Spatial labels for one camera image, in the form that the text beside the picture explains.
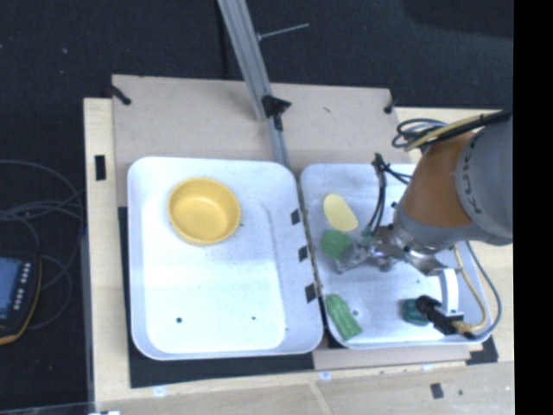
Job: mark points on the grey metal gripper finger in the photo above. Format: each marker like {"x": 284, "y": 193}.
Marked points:
{"x": 343, "y": 264}
{"x": 355, "y": 246}

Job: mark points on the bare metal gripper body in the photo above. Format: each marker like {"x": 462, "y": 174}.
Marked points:
{"x": 389, "y": 247}

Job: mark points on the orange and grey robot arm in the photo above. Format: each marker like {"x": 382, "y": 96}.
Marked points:
{"x": 449, "y": 188}

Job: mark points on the green rounded toy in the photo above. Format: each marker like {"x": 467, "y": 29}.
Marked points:
{"x": 333, "y": 242}

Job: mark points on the pale yellow oval toy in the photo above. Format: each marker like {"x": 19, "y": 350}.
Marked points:
{"x": 339, "y": 212}

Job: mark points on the white plastic tray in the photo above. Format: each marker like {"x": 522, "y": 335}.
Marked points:
{"x": 380, "y": 301}
{"x": 207, "y": 283}

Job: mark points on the green ribbed toy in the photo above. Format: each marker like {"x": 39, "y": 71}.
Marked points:
{"x": 343, "y": 318}

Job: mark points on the dark green can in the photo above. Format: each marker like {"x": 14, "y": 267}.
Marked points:
{"x": 411, "y": 313}

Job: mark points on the yellow bowl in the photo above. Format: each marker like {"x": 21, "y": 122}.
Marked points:
{"x": 203, "y": 212}

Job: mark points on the pale brown flat board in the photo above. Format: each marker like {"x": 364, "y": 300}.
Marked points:
{"x": 194, "y": 119}

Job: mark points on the black cylinder on white bracket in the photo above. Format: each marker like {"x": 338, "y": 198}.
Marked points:
{"x": 445, "y": 305}

